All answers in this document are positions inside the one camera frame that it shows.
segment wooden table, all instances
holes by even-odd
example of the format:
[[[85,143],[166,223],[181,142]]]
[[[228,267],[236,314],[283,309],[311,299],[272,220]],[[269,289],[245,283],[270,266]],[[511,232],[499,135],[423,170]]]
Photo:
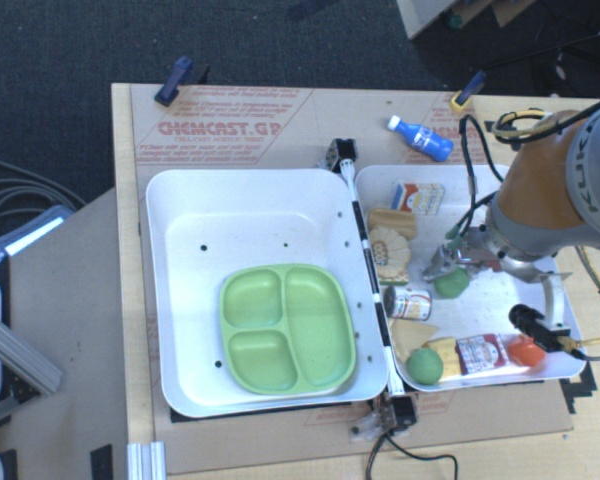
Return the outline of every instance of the wooden table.
[[[347,91],[364,101],[371,97],[393,97],[395,91]],[[474,96],[474,115],[482,123],[493,121],[510,110],[536,107],[548,111],[582,109],[591,100]],[[112,86],[115,172],[120,241],[121,296],[124,327],[127,426],[129,443],[155,440],[149,374],[147,325],[138,236],[138,197],[133,139],[131,85]],[[512,152],[489,136],[496,163],[508,164]],[[600,252],[589,251],[600,274]],[[600,336],[600,296],[572,250],[560,253],[558,267],[573,272],[565,286],[584,338]],[[562,478],[600,480],[600,362],[592,363],[597,383],[593,397],[576,401],[574,430],[418,449],[421,455],[453,454],[460,465],[460,478]],[[329,459],[233,468],[170,476],[185,479],[293,479],[364,478],[367,456],[347,455]],[[449,461],[420,462],[397,451],[379,454],[373,477],[452,478]]]

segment white tray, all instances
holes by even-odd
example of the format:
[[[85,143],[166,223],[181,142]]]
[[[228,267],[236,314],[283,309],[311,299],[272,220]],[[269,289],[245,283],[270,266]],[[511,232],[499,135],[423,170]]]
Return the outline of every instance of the white tray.
[[[501,174],[507,168],[498,166]],[[476,200],[497,190],[500,186],[488,166],[474,166],[478,178]],[[456,299],[442,299],[431,284],[422,279],[422,272],[429,264],[436,248],[445,242],[444,235],[469,207],[467,171],[462,165],[396,165],[370,166],[358,174],[356,186],[365,215],[374,208],[390,208],[398,184],[439,183],[444,187],[444,196],[435,215],[417,216],[417,234],[411,241],[412,259],[407,267],[410,286],[431,291],[433,304],[431,315],[425,322],[438,327],[431,339],[442,337],[467,338],[475,335],[496,333],[505,344],[519,334],[509,321],[509,310],[522,303],[544,312],[545,294],[541,285],[526,284],[508,274],[481,272],[470,286]],[[476,211],[474,225],[484,221],[484,209]],[[557,272],[555,262],[545,258],[536,262],[543,271]],[[564,323],[571,328],[571,336],[580,339],[571,305],[565,296]],[[537,366],[511,366],[481,374],[456,376],[435,385],[415,382],[405,365],[396,361],[400,376],[412,387],[421,391],[444,391],[473,386],[530,382],[555,378],[570,378],[578,375],[584,362],[565,353],[547,354]]]
[[[169,170],[146,191],[162,388],[193,417],[369,400],[388,368],[351,199],[322,169]],[[252,393],[232,377],[220,329],[227,277],[255,266],[307,263],[344,291],[356,365],[342,385],[310,395]]]

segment tin can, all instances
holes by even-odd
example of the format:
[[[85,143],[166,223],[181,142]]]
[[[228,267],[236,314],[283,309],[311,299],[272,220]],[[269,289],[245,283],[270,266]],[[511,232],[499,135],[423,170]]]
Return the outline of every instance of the tin can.
[[[406,286],[388,286],[382,299],[389,318],[426,320],[431,314],[431,293]]]

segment black floor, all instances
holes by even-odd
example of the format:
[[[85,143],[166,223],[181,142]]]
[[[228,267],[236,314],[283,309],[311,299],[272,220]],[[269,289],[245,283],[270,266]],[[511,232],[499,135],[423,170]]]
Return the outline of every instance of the black floor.
[[[600,0],[412,41],[396,0],[0,0],[0,160],[93,200],[114,185],[111,84],[163,83],[183,55],[216,85],[455,91],[486,68],[485,94],[600,98],[600,37],[570,44],[599,32]]]

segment green plate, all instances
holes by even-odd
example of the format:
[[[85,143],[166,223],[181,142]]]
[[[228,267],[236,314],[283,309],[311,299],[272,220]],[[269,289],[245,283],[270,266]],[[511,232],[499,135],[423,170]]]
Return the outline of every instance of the green plate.
[[[355,366],[342,289],[313,265],[234,273],[220,292],[220,327],[231,373],[255,393],[325,391],[342,384]]]

